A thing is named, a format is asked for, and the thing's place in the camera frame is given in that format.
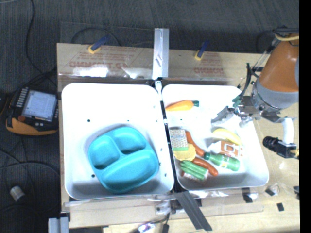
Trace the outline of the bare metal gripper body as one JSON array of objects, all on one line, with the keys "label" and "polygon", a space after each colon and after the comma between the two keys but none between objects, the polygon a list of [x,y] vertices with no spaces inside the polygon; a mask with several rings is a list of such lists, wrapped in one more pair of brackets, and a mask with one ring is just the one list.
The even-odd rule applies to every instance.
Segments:
[{"label": "bare metal gripper body", "polygon": [[272,123],[282,123],[280,109],[264,102],[260,96],[241,96],[234,98],[234,114],[240,117],[240,127],[245,127],[253,120],[264,118]]}]

